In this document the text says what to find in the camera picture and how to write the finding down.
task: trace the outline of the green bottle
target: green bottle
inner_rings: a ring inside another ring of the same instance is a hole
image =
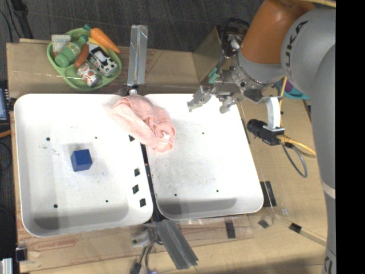
[[[87,43],[87,35],[81,35],[77,41],[68,43],[68,45],[56,56],[55,62],[59,67],[66,68],[73,63],[81,52],[83,44]]]

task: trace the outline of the toy vegetable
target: toy vegetable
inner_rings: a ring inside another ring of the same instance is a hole
[[[99,29],[97,27],[94,27],[92,29],[88,23],[86,23],[83,28],[90,32],[90,35],[94,40],[98,41],[100,44],[113,50],[114,52],[120,53],[120,50],[118,49],[118,47],[101,29]]]
[[[85,62],[88,54],[89,54],[89,45],[85,43],[82,45],[81,52],[74,63],[76,68],[79,68],[81,64]]]
[[[89,37],[89,43],[92,43],[94,45],[97,45],[103,49],[105,53],[109,56],[109,51],[106,47],[104,47],[101,43],[99,43],[96,39],[93,39],[92,37]]]
[[[87,35],[81,35],[77,41],[68,43],[68,45],[55,57],[55,62],[59,67],[66,68],[76,60],[81,52],[83,44],[88,41]]]

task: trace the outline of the small box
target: small box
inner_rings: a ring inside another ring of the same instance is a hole
[[[71,42],[71,36],[68,34],[53,34],[51,36],[53,58],[61,53],[61,51]]]
[[[92,165],[89,149],[74,151],[71,155],[71,163],[74,171],[88,170]]]

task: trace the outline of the blue cube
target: blue cube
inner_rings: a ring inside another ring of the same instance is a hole
[[[74,171],[88,170],[92,165],[89,149],[74,151],[71,155],[71,163]]]

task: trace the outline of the toy carrot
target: toy carrot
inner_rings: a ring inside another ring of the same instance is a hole
[[[87,43],[85,43],[82,45],[81,52],[74,63],[76,68],[79,68],[81,66],[81,64],[85,62],[88,53],[89,53],[89,45]]]
[[[113,50],[116,53],[120,53],[118,47],[113,43],[113,41],[99,28],[94,27],[93,29],[91,26],[86,23],[83,28],[90,32],[91,37],[102,44],[103,46],[107,47],[108,49]]]

